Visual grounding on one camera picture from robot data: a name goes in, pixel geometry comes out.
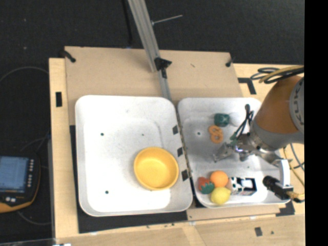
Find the yellow bowl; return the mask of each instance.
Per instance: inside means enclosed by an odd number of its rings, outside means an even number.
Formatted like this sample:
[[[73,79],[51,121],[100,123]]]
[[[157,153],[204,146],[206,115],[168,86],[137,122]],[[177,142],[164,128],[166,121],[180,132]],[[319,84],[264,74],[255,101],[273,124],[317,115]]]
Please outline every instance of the yellow bowl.
[[[165,149],[150,147],[141,150],[134,160],[134,174],[147,189],[158,191],[172,187],[179,176],[174,156]]]

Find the handheld device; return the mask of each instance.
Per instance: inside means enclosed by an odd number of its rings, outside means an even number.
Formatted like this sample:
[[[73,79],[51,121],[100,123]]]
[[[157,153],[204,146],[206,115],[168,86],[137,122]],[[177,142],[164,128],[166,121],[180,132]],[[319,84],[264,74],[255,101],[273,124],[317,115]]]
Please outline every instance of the handheld device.
[[[40,183],[36,154],[18,151],[0,153],[0,213],[29,206]]]

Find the toy fruit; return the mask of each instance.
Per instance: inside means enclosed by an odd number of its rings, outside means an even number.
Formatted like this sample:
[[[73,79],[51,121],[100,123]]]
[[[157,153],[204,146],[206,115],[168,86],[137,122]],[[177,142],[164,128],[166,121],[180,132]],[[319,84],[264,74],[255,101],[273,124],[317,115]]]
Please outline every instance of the toy fruit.
[[[198,189],[202,194],[210,194],[214,190],[214,183],[208,178],[198,178]]]
[[[230,198],[231,191],[225,187],[217,187],[211,194],[211,202],[222,205]]]
[[[214,171],[211,174],[210,181],[214,183],[214,186],[217,187],[224,187],[228,184],[228,175],[221,170]]]

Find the device screen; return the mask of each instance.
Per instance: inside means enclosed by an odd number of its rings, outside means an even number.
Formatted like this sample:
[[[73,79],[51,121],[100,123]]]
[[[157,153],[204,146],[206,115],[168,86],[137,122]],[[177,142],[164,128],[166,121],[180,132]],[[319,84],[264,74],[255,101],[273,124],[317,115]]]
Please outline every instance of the device screen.
[[[0,192],[25,192],[28,158],[0,156]]]

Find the black bracket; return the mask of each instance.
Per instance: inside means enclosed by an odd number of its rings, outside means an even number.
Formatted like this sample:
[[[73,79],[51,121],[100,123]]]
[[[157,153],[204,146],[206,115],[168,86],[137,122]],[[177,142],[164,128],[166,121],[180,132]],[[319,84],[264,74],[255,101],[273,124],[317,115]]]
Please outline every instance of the black bracket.
[[[162,72],[162,77],[163,78],[168,78],[167,74],[166,74],[166,68],[172,64],[171,61],[165,60],[163,58],[157,57],[155,58],[155,65],[156,65],[156,69],[157,71],[161,71]]]

